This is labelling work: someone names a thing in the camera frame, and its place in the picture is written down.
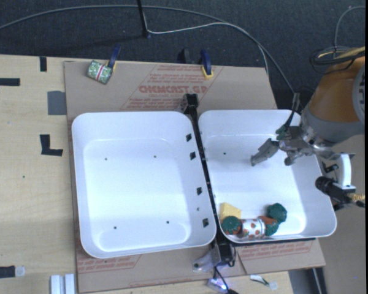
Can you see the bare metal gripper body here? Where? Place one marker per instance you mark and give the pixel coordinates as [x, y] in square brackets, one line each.
[297, 144]

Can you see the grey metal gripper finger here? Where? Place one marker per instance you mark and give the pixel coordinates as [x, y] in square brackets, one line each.
[290, 159]
[263, 153]

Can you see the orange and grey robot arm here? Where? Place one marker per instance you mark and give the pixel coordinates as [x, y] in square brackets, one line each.
[334, 103]

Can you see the white plastic tray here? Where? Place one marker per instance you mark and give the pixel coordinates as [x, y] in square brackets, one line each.
[135, 182]
[254, 179]

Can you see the thin black rod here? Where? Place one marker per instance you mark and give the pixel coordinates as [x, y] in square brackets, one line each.
[204, 164]

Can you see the yellow cheese wedge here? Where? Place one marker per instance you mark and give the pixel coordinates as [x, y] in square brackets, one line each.
[230, 210]

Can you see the green and orange toy vegetable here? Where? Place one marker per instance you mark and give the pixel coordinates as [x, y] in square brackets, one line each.
[232, 225]
[270, 225]

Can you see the white can with orange print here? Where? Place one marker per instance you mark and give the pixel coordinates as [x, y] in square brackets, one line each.
[253, 228]

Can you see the brown cardboard board red print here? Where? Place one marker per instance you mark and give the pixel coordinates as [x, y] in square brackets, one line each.
[159, 87]

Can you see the green patterned packet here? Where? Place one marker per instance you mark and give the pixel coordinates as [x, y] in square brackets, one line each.
[99, 71]

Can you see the black cylinder on white bracket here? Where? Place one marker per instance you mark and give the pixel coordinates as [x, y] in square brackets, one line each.
[338, 179]

